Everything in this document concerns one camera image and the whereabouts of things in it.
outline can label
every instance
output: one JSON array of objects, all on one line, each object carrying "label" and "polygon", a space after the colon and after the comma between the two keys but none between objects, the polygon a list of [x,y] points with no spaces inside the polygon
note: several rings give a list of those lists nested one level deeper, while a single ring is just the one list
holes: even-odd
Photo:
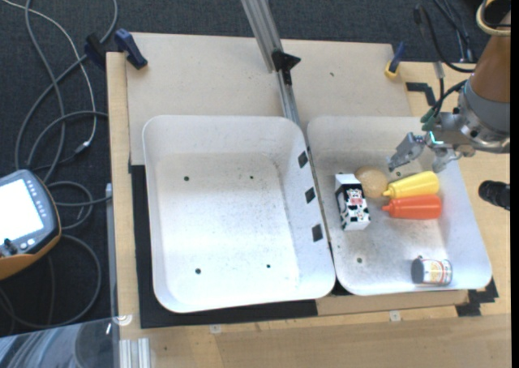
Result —
[{"label": "can label", "polygon": [[448,260],[421,259],[423,281],[432,285],[448,285],[453,279],[453,266]]}]

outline black floor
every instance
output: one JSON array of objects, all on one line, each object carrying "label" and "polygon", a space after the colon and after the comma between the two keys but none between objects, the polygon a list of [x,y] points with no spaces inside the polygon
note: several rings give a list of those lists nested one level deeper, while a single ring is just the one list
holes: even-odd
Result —
[{"label": "black floor", "polygon": [[[27,0],[9,0],[24,5]],[[117,0],[117,28],[134,32],[167,32],[218,36],[252,36],[239,0]],[[450,0],[464,21],[471,48],[477,57],[487,42],[474,22],[482,0]],[[453,27],[435,8],[432,0],[272,0],[272,12],[282,38],[328,41],[389,43],[405,42],[407,61],[434,61],[438,57],[425,41],[413,20],[413,9],[423,4],[428,10],[440,48],[451,62],[458,62],[461,51]],[[57,20],[83,52],[86,37],[102,38],[114,16],[110,0],[32,0],[31,7]],[[60,31],[38,16],[31,16],[35,38],[49,60],[54,75],[60,75],[74,61],[74,54]],[[106,42],[107,49],[115,49]],[[97,109],[105,112],[105,74],[93,63],[86,69],[92,82]],[[16,169],[15,144],[20,126],[38,96],[50,85],[50,77],[32,45],[24,21],[24,10],[0,1],[0,176]],[[60,83],[66,113],[90,110],[86,83],[78,70]],[[44,99],[28,123],[20,145],[19,167],[43,128],[59,115],[54,91]],[[91,118],[75,118],[66,130],[63,158],[67,158],[88,138]],[[31,168],[47,165],[54,158],[58,128],[41,141]],[[41,177],[47,169],[39,170]],[[96,199],[105,195],[110,182],[107,121],[100,119],[91,147],[72,161],[60,165],[48,183],[73,181],[87,187]],[[58,201],[81,202],[86,198],[72,187],[53,189]],[[64,225],[73,225],[85,210],[60,208]],[[101,294],[80,321],[109,316],[108,255],[104,204],[77,228],[67,230],[86,242],[97,253],[102,268]],[[24,272],[0,282],[15,314],[35,325],[60,323],[79,313],[96,287],[95,264],[76,244],[60,242],[50,253],[55,270],[55,298],[51,302],[49,260],[42,259]],[[37,329],[17,322],[13,332]],[[0,336],[11,332],[11,318],[0,307]]]}]

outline can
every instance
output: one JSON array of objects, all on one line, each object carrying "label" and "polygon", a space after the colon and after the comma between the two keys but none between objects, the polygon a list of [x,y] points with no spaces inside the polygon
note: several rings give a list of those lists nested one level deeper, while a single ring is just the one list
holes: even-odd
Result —
[{"label": "can", "polygon": [[453,279],[453,266],[447,260],[417,257],[411,265],[411,277],[417,285],[448,285]]}]

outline plastic tray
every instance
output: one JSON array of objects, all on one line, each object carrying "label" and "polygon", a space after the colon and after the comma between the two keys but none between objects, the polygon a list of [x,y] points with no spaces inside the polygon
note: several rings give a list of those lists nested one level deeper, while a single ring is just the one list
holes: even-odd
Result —
[{"label": "plastic tray", "polygon": [[[307,128],[337,279],[357,295],[482,288],[491,279],[491,265],[457,162],[438,174],[443,208],[439,219],[391,218],[381,211],[388,198],[380,197],[367,199],[371,223],[364,230],[341,229],[334,197],[336,173],[354,173],[371,165],[385,171],[391,182],[431,169],[433,156],[426,149],[418,160],[388,171],[386,158],[409,131],[422,133],[417,118],[323,117]],[[448,259],[452,282],[415,285],[411,263],[419,255]]]},{"label": "plastic tray", "polygon": [[279,117],[152,118],[153,288],[175,312],[327,295],[335,283],[302,131]]}]

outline white screen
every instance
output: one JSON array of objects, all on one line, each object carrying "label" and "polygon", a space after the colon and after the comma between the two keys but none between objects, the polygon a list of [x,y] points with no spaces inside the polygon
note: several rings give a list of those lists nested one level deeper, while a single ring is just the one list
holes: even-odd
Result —
[{"label": "white screen", "polygon": [[0,244],[43,228],[23,179],[0,186]]}]

